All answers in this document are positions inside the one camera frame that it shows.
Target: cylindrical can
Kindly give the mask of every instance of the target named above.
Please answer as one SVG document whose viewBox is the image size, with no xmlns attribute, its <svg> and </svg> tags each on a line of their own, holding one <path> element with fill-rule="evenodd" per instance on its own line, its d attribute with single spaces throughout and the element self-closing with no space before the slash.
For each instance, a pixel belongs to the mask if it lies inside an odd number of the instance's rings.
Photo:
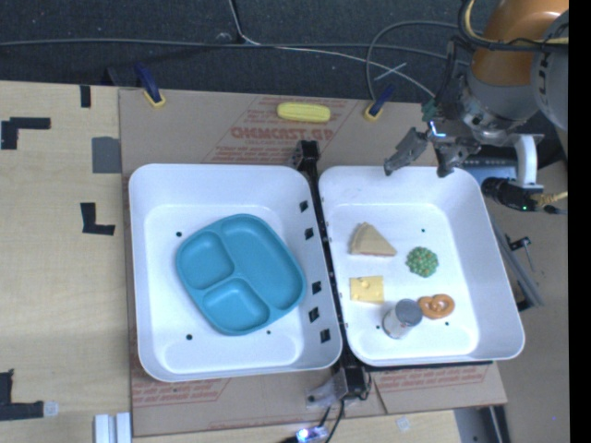
<svg viewBox="0 0 591 443">
<path fill-rule="evenodd" d="M 382 327 L 390 338 L 400 340 L 423 319 L 423 311 L 412 299 L 403 299 L 391 308 L 382 320 Z"/>
</svg>

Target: brown cardboard sheet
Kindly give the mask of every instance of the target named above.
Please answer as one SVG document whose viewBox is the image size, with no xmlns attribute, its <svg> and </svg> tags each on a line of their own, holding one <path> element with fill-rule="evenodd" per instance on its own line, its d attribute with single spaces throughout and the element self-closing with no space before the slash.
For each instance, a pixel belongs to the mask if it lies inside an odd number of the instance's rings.
<svg viewBox="0 0 591 443">
<path fill-rule="evenodd" d="M 333 165 L 382 165 L 410 127 L 422 129 L 420 106 L 411 103 L 387 103 L 380 119 L 369 122 L 363 118 L 366 101 L 179 90 L 164 94 L 166 104 L 153 108 L 142 90 L 119 91 L 125 207 L 129 177 L 145 164 L 287 164 L 298 140 L 315 139 L 321 174 Z M 276 114 L 279 102 L 321 103 L 331 108 L 332 117 L 325 124 L 283 120 Z M 433 151 L 427 150 L 415 164 L 436 165 Z M 135 343 L 125 207 L 134 436 L 317 422 L 324 409 L 308 407 L 306 395 L 330 378 L 330 369 L 172 384 L 143 370 Z M 372 373 L 372 381 L 368 399 L 349 405 L 345 418 L 506 402 L 494 363 Z"/>
</svg>

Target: blue plate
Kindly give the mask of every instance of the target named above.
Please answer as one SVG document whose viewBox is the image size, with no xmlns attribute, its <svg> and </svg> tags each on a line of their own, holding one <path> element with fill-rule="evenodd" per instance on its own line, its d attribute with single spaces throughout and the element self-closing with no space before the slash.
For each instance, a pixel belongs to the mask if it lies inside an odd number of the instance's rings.
<svg viewBox="0 0 591 443">
<path fill-rule="evenodd" d="M 306 292 L 291 251 L 254 215 L 226 217 L 192 234 L 176 252 L 176 270 L 201 313 L 227 335 L 267 327 Z"/>
</svg>

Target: pretzel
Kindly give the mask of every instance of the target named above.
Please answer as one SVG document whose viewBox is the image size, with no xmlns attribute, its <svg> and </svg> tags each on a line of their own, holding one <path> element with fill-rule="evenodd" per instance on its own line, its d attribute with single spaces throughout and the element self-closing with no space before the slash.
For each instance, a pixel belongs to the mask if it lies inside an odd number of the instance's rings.
<svg viewBox="0 0 591 443">
<path fill-rule="evenodd" d="M 418 299 L 418 304 L 423 315 L 432 319 L 447 317 L 455 309 L 455 302 L 446 293 L 438 293 L 432 297 L 421 297 Z"/>
</svg>

